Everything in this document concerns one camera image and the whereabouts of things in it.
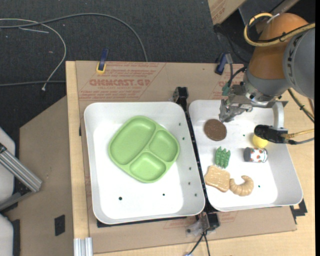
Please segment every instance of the toy bread slice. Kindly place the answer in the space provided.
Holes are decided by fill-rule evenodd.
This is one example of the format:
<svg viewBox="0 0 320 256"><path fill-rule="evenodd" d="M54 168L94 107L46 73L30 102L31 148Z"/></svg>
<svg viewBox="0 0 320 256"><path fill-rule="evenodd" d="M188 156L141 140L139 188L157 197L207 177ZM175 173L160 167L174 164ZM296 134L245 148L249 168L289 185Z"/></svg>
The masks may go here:
<svg viewBox="0 0 320 256"><path fill-rule="evenodd" d="M205 184L213 186L222 192L227 192L229 190L229 180L230 173L215 165L209 166L208 171L204 176Z"/></svg>

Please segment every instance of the wooden table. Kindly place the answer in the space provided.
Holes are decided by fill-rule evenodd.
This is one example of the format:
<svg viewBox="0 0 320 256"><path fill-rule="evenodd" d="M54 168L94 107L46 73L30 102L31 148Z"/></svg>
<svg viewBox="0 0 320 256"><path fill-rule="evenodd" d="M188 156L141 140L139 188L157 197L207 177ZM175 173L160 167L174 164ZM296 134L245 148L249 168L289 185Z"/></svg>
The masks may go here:
<svg viewBox="0 0 320 256"><path fill-rule="evenodd" d="M70 170L73 208L73 232L75 239L84 239L90 236L88 212L85 190L82 142L79 136L79 102L77 89L76 62L66 62L67 106L70 143ZM308 107L309 101L299 96L299 99ZM289 133L312 129L313 123L299 110L297 105L284 93L282 100L289 101L285 107L285 127ZM310 138L312 134L297 137L297 141ZM303 198L308 213L297 218L297 230L230 239L210 240L211 255L214 256L248 256L248 255L315 255L315 151L314 141L300 145L289 145L288 149L297 171ZM143 248L127 251L103 253L108 256L182 256L189 252L193 243L170 246ZM207 248L201 242L193 255L207 255Z"/></svg>

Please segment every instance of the black floor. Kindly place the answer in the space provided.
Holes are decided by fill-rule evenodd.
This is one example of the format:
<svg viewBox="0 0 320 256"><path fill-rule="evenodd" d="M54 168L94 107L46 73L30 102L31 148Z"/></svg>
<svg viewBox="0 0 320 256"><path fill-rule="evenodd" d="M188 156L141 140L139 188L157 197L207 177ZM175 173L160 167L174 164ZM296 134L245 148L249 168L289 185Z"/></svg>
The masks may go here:
<svg viewBox="0 0 320 256"><path fill-rule="evenodd" d="M300 0L289 12L315 21L315 0ZM235 63L249 61L253 47L243 39L244 22L236 11L216 32L206 0L25 0L1 1L0 19L35 22L58 17L99 13L129 24L144 44L149 62L214 63L222 52L231 52ZM26 23L0 20L0 26ZM65 41L67 61L98 61L102 49L110 49L110 61L144 62L134 33L118 20L82 15L46 24ZM42 25L29 29L0 29L0 127L11 137L21 126L66 95L64 83L1 86L9 83L47 80L60 62L64 47L52 30ZM51 80L65 80L64 63Z"/></svg>

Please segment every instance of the brown disc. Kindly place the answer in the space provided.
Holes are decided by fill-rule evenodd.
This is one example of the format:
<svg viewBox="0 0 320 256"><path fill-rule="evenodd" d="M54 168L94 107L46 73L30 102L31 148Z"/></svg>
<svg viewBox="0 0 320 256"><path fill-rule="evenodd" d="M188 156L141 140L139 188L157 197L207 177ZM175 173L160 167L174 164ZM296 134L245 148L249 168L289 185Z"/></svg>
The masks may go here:
<svg viewBox="0 0 320 256"><path fill-rule="evenodd" d="M227 128L221 121L210 119L204 124L204 133L213 141L222 141L227 136Z"/></svg>

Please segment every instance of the robotic arm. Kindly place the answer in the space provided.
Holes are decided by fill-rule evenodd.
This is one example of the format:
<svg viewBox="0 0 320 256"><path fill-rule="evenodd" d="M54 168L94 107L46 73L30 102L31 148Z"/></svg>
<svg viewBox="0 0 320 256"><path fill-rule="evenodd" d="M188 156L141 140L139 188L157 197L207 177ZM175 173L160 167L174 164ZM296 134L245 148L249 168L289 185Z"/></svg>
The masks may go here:
<svg viewBox="0 0 320 256"><path fill-rule="evenodd" d="M257 18L268 17L267 25L259 40L254 42L248 36L248 26ZM307 23L303 18L283 13L272 16L261 13L253 17L244 29L246 41L256 46L243 82L223 88L219 119L230 122L253 107L271 108L288 89L314 100L315 98L315 23ZM263 139L266 131L255 132ZM282 139L268 140L283 143Z"/></svg>

